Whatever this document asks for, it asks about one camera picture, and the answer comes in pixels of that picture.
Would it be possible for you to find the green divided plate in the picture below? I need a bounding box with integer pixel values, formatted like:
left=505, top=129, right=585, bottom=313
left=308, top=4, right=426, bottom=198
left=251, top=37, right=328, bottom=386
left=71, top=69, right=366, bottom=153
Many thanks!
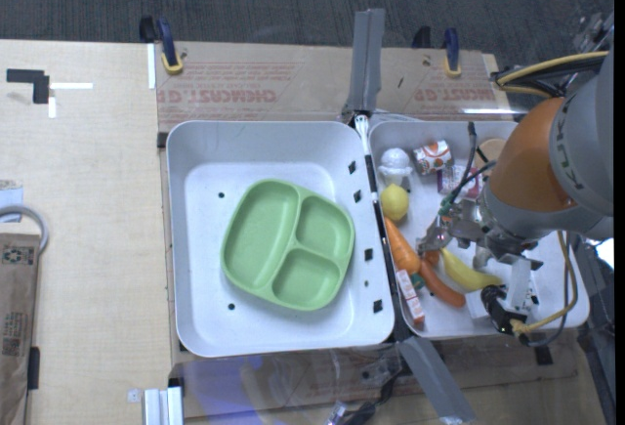
left=220, top=178, right=356, bottom=313

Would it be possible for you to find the black cylinder on white bracket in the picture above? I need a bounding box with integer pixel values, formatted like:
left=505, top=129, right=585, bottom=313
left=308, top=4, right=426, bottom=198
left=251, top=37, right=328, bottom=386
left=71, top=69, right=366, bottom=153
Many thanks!
left=480, top=258, right=538, bottom=335

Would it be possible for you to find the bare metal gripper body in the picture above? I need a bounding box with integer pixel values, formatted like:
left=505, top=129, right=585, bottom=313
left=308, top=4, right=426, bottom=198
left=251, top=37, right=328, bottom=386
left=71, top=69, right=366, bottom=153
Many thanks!
left=440, top=196, right=545, bottom=271

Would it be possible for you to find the brown cardboard board red print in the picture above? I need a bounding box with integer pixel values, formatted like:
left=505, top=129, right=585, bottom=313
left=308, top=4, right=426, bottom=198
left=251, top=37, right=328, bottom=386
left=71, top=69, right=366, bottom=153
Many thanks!
left=155, top=40, right=593, bottom=419

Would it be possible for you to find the tan round biscuit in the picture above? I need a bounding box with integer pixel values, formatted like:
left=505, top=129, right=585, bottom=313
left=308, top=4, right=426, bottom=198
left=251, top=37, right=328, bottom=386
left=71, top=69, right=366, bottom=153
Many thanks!
left=475, top=137, right=510, bottom=171

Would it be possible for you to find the yellow banana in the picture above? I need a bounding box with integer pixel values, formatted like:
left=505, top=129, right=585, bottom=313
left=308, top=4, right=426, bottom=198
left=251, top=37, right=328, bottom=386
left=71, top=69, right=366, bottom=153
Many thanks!
left=439, top=246, right=504, bottom=294

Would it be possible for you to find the white toy ice cream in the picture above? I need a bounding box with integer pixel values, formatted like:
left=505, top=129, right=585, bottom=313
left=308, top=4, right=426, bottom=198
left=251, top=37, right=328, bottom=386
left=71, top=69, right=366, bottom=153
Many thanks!
left=378, top=147, right=414, bottom=191

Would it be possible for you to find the white and purple packet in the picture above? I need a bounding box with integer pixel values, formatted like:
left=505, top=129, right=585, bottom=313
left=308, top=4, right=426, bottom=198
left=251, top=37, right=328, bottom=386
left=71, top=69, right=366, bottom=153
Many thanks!
left=437, top=163, right=483, bottom=199

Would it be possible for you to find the white can with orange print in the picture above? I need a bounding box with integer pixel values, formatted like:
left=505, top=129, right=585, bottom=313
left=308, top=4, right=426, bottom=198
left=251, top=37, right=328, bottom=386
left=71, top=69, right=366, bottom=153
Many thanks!
left=412, top=139, right=456, bottom=177

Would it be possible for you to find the orange sausage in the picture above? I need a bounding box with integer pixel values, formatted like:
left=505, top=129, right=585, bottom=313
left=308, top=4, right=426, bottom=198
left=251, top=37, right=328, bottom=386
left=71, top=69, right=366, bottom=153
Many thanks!
left=418, top=250, right=467, bottom=309

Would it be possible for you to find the orange carrot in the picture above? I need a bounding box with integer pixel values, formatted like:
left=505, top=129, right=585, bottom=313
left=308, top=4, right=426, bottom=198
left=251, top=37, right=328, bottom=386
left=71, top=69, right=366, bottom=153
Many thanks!
left=383, top=216, right=425, bottom=290

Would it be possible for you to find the yellow lemon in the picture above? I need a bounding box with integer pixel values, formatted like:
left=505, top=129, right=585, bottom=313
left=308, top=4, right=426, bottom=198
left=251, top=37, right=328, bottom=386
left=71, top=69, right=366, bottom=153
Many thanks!
left=380, top=184, right=411, bottom=223

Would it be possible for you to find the brown paper bag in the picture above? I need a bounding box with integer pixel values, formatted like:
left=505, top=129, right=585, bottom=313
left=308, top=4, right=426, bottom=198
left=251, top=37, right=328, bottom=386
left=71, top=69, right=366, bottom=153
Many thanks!
left=0, top=232, right=43, bottom=425

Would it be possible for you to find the orange and white small carton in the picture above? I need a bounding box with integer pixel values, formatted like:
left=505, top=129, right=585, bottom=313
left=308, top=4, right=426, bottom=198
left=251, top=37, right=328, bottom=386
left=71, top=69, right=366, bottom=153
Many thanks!
left=395, top=268, right=427, bottom=324

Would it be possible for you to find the white plastic tray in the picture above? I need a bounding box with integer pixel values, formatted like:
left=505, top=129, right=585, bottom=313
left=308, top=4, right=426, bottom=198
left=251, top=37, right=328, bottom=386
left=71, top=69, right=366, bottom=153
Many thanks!
left=366, top=119, right=592, bottom=341
left=165, top=119, right=396, bottom=359

